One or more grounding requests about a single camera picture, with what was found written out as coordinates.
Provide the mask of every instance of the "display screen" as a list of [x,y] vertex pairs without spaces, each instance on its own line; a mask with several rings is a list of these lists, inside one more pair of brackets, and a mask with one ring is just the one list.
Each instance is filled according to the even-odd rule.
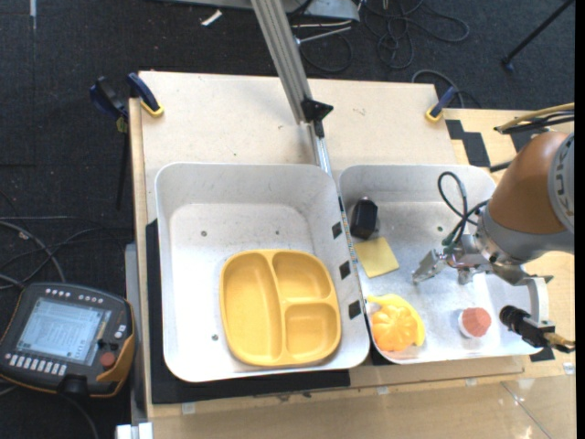
[[112,311],[39,297],[18,340],[21,351],[89,366]]

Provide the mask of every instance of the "yellow bowl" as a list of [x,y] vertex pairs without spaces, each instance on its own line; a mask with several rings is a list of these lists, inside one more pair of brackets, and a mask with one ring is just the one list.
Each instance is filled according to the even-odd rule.
[[341,322],[324,264],[307,252],[257,250],[231,256],[219,303],[229,349],[256,366],[295,366],[329,356]]

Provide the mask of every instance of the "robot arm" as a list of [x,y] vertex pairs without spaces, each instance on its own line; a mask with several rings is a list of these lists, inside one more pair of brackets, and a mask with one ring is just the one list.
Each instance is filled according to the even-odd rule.
[[510,164],[492,197],[475,211],[475,233],[444,242],[441,252],[431,250],[413,273],[413,282],[449,265],[457,269],[460,284],[486,272],[512,285],[527,285],[536,301],[532,315],[507,306],[500,314],[502,322],[536,347],[573,350],[574,342],[554,334],[548,321],[550,277],[529,275],[524,264],[546,252],[574,253],[574,148],[574,133],[537,135]]

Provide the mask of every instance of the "black object in bin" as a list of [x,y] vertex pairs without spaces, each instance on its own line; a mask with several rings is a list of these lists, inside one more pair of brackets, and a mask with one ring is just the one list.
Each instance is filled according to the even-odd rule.
[[352,211],[349,232],[354,237],[368,239],[376,230],[377,217],[378,206],[368,197],[361,198]]

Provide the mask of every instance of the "white tray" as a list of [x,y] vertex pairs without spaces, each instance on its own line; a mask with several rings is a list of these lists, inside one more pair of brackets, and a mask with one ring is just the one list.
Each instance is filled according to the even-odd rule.
[[[174,163],[155,180],[165,362],[189,382],[320,369],[349,369],[369,350],[364,317],[348,306],[361,294],[334,180],[313,165]],[[310,367],[251,366],[229,351],[219,306],[219,276],[231,255],[256,249],[314,254],[327,267],[341,313],[337,350]]]
[[[372,199],[378,205],[378,231],[370,239],[386,238],[399,262],[398,270],[371,279],[362,265],[357,265],[364,298],[370,294],[398,294],[419,311],[426,327],[422,346],[411,346],[400,352],[379,352],[398,364],[537,353],[540,348],[528,345],[499,320],[500,309],[505,305],[530,311],[526,287],[513,287],[483,273],[477,274],[472,282],[460,285],[457,272],[450,267],[427,281],[412,282],[411,274],[420,260],[431,249],[439,250],[441,240],[459,221],[437,188],[439,175],[447,170],[464,183],[469,207],[491,197],[494,181],[474,166],[352,166],[339,177],[348,218],[360,198]],[[443,185],[453,205],[460,207],[454,181],[446,177]],[[459,331],[457,316],[469,306],[485,308],[492,318],[492,326],[481,338],[465,338]],[[378,305],[367,304],[368,317],[378,309]]]

